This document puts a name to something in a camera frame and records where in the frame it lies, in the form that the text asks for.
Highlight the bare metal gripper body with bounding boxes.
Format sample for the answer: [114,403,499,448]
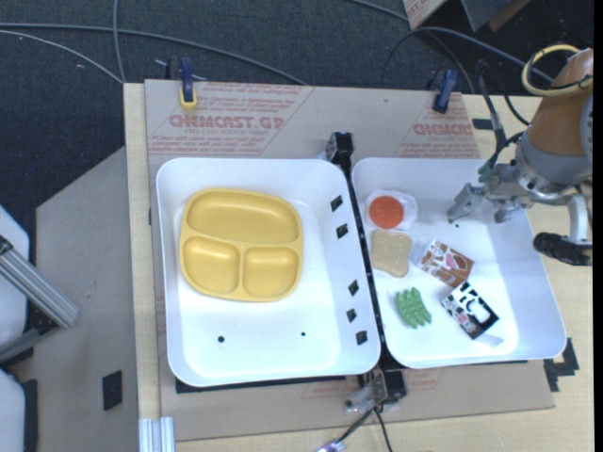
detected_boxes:
[481,161,581,208]

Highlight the white plastic tray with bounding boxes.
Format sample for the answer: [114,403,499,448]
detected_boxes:
[350,156,568,370]
[155,156,383,388]

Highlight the brown and white carton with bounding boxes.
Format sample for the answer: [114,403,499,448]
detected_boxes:
[416,238,475,289]

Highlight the white and orange fried egg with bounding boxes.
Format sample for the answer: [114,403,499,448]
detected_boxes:
[364,188,419,231]

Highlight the beige bread slice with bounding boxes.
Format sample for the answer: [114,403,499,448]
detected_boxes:
[369,229,414,280]

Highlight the black and white carton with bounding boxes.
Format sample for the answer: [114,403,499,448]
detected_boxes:
[439,280,505,348]

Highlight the green pea pods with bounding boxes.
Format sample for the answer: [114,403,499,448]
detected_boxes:
[394,285,432,331]

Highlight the brown cardboard board red print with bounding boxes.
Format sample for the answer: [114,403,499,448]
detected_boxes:
[143,78,569,443]

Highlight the yellow divided plate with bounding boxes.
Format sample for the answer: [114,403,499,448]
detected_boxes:
[178,186,304,304]

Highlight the black cylinder on white bracket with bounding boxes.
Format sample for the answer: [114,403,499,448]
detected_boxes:
[532,193,594,267]

